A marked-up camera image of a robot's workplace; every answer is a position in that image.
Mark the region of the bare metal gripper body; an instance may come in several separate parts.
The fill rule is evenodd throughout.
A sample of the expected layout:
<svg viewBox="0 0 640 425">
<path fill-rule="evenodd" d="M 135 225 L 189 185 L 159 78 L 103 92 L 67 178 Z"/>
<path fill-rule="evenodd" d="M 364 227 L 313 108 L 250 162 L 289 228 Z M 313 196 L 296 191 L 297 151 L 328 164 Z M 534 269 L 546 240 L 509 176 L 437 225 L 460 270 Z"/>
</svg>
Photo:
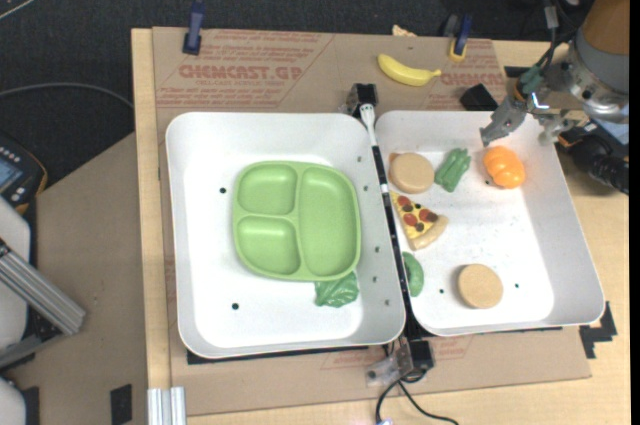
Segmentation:
<svg viewBox="0 0 640 425">
<path fill-rule="evenodd" d="M 534 65 L 519 77 L 519 96 L 531 114 L 624 122 L 627 96 L 599 80 L 580 62 Z"/>
</svg>

